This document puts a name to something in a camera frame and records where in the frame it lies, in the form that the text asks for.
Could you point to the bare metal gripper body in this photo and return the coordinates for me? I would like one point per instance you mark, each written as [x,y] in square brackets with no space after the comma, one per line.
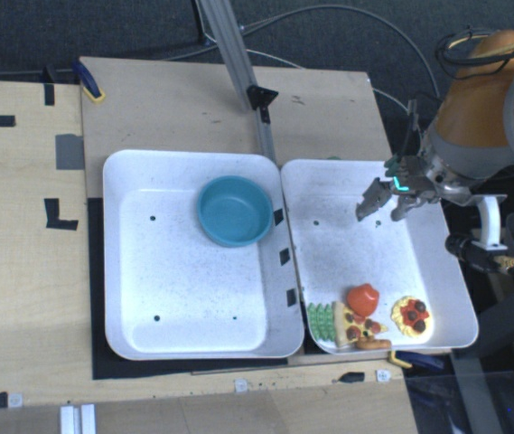
[423,180]

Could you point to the toy pizza slice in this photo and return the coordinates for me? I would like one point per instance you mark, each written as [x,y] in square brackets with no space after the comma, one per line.
[344,326]

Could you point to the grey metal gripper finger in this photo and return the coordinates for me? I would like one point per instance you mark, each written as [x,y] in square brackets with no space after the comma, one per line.
[403,206]
[371,199]

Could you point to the pale wood board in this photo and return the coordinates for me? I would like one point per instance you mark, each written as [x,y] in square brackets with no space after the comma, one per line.
[184,106]

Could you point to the toy spaghetti with meatballs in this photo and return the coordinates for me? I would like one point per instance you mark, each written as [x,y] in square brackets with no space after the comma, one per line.
[412,317]

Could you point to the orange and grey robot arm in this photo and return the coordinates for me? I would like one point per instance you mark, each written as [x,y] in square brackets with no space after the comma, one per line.
[469,116]

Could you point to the black cylinder on white bracket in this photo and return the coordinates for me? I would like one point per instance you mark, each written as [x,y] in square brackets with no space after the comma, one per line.
[491,224]

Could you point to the blue bowl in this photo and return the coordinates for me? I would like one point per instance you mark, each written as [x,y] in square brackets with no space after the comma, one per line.
[234,213]

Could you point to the green toy pea pods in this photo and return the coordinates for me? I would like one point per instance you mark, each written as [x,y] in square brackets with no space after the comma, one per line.
[320,321]

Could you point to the brown toy pretzel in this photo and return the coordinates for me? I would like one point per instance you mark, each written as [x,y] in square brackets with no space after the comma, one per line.
[373,344]

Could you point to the red toy pepper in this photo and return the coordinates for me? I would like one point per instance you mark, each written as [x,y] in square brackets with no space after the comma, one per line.
[362,299]

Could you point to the white plastic tray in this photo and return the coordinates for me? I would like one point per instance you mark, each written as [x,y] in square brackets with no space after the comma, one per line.
[356,256]
[184,278]

